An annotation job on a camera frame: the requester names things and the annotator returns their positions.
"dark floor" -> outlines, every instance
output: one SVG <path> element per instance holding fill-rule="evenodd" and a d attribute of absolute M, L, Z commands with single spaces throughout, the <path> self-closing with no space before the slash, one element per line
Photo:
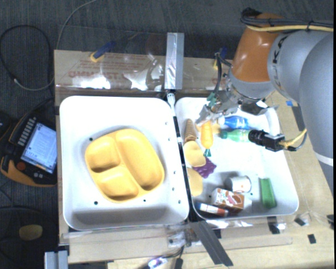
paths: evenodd
<path fill-rule="evenodd" d="M 46 85 L 53 77 L 50 59 L 57 47 L 59 31 L 69 15 L 92 0 L 0 0 L 0 37 L 5 35 L 2 53 L 7 69 L 29 88 Z M 80 8 L 70 26 L 130 30 L 166 34 L 185 34 L 185 55 L 213 57 L 222 46 L 227 58 L 234 56 L 244 30 L 240 13 L 245 7 L 304 20 L 333 20 L 334 0 L 99 0 Z M 46 43 L 43 31 L 48 37 Z M 60 49 L 73 45 L 89 48 L 86 40 L 76 41 L 65 28 Z M 0 110 L 12 119 L 20 119 L 41 101 L 52 96 L 42 91 L 24 90 L 13 83 L 0 60 Z M 45 112 L 54 119 L 50 109 Z M 7 137 L 0 142 L 2 149 Z M 0 172 L 0 268 L 43 268 L 45 251 L 57 245 L 57 188 L 38 188 L 16 183 Z M 40 239 L 22 242 L 18 229 L 40 224 Z"/>

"red and white carton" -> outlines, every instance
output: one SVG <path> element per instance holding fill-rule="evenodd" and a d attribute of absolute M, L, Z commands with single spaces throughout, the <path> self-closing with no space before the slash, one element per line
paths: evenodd
<path fill-rule="evenodd" d="M 211 205 L 228 209 L 232 213 L 238 213 L 244 209 L 245 196 L 243 194 L 216 188 L 211 196 Z"/>

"yellow molded container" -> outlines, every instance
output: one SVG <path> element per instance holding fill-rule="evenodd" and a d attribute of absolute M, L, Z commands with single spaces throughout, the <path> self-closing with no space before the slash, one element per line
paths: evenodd
<path fill-rule="evenodd" d="M 98 189 L 113 202 L 140 197 L 164 180 L 156 151 L 136 129 L 121 129 L 92 141 L 85 160 Z"/>

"toy food item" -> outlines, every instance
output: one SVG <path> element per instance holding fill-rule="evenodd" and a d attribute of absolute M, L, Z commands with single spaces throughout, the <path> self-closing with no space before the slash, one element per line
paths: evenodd
<path fill-rule="evenodd" d="M 191 166 L 203 166 L 206 158 L 196 141 L 188 141 L 183 145 L 184 156 Z"/>
<path fill-rule="evenodd" d="M 194 125 L 195 125 L 195 129 L 198 132 L 201 132 L 202 128 L 200 126 L 198 126 L 196 123 Z M 213 131 L 213 135 L 218 135 L 221 131 L 221 125 L 218 124 L 217 122 L 212 123 L 212 131 Z"/>
<path fill-rule="evenodd" d="M 194 123 L 191 119 L 187 119 L 185 124 L 184 142 L 195 141 L 196 139 L 197 134 L 195 132 Z"/>
<path fill-rule="evenodd" d="M 244 193 L 251 191 L 251 180 L 245 175 L 241 177 L 228 177 L 224 181 L 226 189 L 233 192 Z"/>
<path fill-rule="evenodd" d="M 203 178 L 192 168 L 187 168 L 189 178 L 189 188 L 192 196 L 201 195 L 203 192 Z"/>
<path fill-rule="evenodd" d="M 200 128 L 200 142 L 202 146 L 206 149 L 204 156 L 212 156 L 210 148 L 213 145 L 213 129 L 211 121 L 203 123 Z"/>
<path fill-rule="evenodd" d="M 213 190 L 211 196 L 211 205 L 228 209 L 233 213 L 239 213 L 244 208 L 251 206 L 251 200 L 245 198 L 243 194 L 227 191 L 222 188 Z"/>
<path fill-rule="evenodd" d="M 196 170 L 203 178 L 207 178 L 210 174 L 212 174 L 217 167 L 211 160 L 207 157 L 206 164 L 203 166 L 194 166 L 193 169 Z"/>

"metal bracket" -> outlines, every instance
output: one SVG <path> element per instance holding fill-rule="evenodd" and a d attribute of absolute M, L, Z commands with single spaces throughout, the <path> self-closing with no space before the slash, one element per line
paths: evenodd
<path fill-rule="evenodd" d="M 183 88 L 184 34 L 167 34 L 167 53 L 164 88 L 180 90 Z"/>
<path fill-rule="evenodd" d="M 268 216 L 268 226 L 272 234 L 280 234 L 276 216 Z"/>
<path fill-rule="evenodd" d="M 45 252 L 45 269 L 68 269 L 68 253 L 66 250 L 58 252 Z"/>
<path fill-rule="evenodd" d="M 213 229 L 204 221 L 193 222 L 190 227 L 194 230 L 203 246 L 207 250 L 214 264 L 224 264 L 225 266 L 233 266 L 233 262 L 225 252 L 222 244 L 213 232 Z"/>

